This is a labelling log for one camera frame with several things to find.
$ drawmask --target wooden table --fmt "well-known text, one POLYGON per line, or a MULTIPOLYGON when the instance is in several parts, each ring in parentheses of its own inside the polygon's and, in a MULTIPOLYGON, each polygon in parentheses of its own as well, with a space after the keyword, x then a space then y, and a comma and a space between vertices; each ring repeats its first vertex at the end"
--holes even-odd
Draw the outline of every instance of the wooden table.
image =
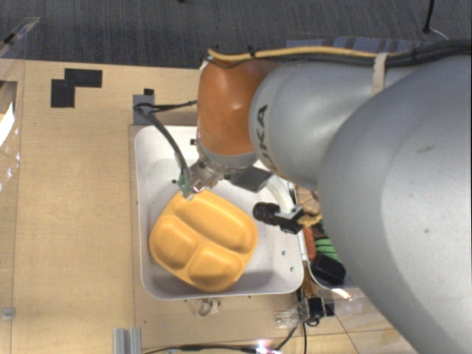
MULTIPOLYGON (((294 301, 291 295, 228 298, 220 313, 198 319, 192 303, 156 301, 133 278, 132 96, 148 88, 161 103, 192 100, 198 77, 198 70, 189 69, 26 62, 12 353, 112 353, 117 327, 140 326, 144 348, 218 338, 279 341, 287 334, 271 322, 274 311, 294 301), (102 70, 103 86, 76 88, 75 108, 51 108, 51 79, 63 79, 66 67, 102 70)), ((169 112, 162 119, 195 124, 195 110, 169 112)), ((405 345, 372 313, 367 313, 370 322, 353 328, 354 333, 383 332, 381 337, 366 334, 368 347, 386 339, 405 345)), ((362 344, 354 345, 346 324, 323 319, 308 332, 308 352, 360 352, 362 344)), ((302 346, 295 338, 285 352, 300 353, 302 346)))

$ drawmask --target gray carpet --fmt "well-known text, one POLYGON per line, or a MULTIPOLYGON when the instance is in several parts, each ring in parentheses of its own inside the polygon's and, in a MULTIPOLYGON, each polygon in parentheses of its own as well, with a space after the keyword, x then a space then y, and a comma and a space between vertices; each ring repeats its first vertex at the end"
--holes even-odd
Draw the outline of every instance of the gray carpet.
MULTIPOLYGON (((429 0, 0 0, 0 33, 39 16, 28 58, 195 68, 227 52, 288 41, 368 37, 438 41, 421 29, 429 0)), ((436 0, 431 25, 471 37, 471 0, 436 0)))

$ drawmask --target yellow divided plate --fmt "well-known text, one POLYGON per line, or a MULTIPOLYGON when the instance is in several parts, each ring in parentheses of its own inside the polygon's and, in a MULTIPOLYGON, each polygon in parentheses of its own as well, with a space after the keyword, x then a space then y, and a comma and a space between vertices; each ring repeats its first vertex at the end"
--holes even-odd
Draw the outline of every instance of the yellow divided plate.
POLYGON ((252 218, 208 190, 191 201, 176 194, 149 238, 150 253, 157 263, 208 293, 234 285, 256 245, 257 227, 252 218))

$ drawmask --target robotic arm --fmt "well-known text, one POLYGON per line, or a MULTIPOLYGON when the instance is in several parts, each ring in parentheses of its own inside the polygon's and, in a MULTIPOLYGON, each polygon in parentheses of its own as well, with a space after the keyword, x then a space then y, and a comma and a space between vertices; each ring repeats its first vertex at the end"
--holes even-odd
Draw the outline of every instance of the robotic arm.
POLYGON ((198 91, 192 191, 222 178, 257 191, 270 177, 254 170, 258 159, 318 190, 337 252, 379 310, 420 353, 467 353, 471 45, 426 53, 388 57, 375 95, 357 55, 213 58, 198 91))

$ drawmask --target transparent panel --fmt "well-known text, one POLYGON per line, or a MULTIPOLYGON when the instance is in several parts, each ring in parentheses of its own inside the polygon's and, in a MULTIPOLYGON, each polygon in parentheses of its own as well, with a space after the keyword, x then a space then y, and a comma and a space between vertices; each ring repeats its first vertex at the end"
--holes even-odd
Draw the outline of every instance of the transparent panel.
POLYGON ((21 149, 24 54, 27 33, 38 22, 24 19, 14 30, 0 28, 0 353, 11 352, 13 270, 21 149))

